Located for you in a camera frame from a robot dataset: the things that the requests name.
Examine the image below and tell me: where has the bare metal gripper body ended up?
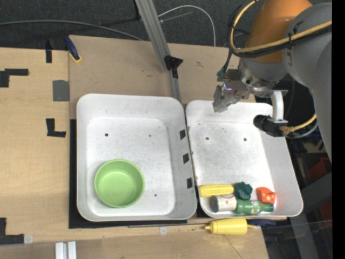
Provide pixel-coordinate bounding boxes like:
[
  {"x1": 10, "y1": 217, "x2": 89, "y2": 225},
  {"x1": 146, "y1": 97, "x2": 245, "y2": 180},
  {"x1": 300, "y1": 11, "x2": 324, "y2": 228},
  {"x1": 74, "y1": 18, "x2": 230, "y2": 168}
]
[{"x1": 222, "y1": 68, "x2": 275, "y2": 100}]

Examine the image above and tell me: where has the white plastic tray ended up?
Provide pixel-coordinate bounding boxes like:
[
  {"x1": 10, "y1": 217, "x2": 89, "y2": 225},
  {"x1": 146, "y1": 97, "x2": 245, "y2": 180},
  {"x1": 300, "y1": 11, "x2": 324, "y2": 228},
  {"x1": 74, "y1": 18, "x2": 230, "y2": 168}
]
[
  {"x1": 76, "y1": 93, "x2": 198, "y2": 222},
  {"x1": 185, "y1": 99, "x2": 304, "y2": 219}
]

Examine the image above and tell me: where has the yellow corn cob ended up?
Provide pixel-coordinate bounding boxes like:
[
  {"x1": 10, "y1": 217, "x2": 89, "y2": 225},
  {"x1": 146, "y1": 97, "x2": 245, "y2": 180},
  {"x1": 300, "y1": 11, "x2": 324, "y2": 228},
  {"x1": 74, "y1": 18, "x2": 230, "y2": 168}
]
[{"x1": 198, "y1": 184, "x2": 234, "y2": 198}]

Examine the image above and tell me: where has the dark green broccoli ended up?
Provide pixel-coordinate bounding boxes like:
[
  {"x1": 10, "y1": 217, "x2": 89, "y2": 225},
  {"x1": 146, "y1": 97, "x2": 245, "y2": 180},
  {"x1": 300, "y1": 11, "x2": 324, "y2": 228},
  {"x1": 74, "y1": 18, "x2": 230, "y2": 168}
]
[{"x1": 233, "y1": 181, "x2": 253, "y2": 201}]

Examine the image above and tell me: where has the white and red can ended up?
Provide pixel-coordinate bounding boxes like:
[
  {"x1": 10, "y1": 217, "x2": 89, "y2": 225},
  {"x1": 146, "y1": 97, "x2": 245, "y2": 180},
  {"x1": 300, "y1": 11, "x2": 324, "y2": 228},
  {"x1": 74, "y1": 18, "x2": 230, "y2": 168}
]
[{"x1": 209, "y1": 194, "x2": 238, "y2": 213}]

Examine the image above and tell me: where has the red packet with yellow stars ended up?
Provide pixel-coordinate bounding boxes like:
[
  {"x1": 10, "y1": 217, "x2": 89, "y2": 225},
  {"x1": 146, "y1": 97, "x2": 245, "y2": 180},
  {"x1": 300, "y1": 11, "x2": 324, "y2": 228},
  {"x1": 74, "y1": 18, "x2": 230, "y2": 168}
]
[{"x1": 256, "y1": 187, "x2": 277, "y2": 205}]

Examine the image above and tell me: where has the green bottle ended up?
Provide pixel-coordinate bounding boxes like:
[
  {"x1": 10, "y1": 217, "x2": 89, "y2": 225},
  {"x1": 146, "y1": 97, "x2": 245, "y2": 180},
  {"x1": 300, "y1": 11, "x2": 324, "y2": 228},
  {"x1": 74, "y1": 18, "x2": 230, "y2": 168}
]
[{"x1": 233, "y1": 199, "x2": 275, "y2": 216}]

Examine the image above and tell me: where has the yellow squeeze bottle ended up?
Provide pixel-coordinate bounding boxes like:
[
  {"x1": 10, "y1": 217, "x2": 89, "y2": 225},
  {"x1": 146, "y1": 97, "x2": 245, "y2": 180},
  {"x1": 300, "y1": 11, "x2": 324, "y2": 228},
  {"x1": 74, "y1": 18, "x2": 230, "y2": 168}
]
[{"x1": 204, "y1": 217, "x2": 257, "y2": 236}]

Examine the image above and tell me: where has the green bowl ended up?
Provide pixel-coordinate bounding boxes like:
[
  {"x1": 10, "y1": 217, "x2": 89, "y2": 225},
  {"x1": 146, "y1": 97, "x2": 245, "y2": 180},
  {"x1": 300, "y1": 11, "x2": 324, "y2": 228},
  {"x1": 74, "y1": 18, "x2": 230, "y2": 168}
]
[{"x1": 93, "y1": 159, "x2": 146, "y2": 209}]

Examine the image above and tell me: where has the black cylinder on white bracket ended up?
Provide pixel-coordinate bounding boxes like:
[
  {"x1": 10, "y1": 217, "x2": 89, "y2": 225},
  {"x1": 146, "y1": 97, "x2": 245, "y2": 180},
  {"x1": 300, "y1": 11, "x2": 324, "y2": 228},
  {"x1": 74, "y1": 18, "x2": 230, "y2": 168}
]
[{"x1": 253, "y1": 90, "x2": 289, "y2": 138}]

